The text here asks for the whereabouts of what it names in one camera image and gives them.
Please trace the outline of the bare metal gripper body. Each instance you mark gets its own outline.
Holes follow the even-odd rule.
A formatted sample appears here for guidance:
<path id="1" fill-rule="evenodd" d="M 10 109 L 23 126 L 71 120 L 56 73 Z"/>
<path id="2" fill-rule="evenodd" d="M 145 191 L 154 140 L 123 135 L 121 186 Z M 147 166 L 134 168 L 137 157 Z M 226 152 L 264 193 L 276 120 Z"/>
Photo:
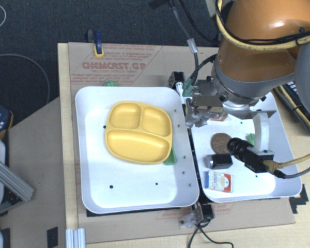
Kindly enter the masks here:
<path id="1" fill-rule="evenodd" d="M 219 81 L 198 80 L 191 93 L 192 115 L 214 118 L 226 114 L 244 119 L 259 99 L 245 97 L 223 86 Z"/>

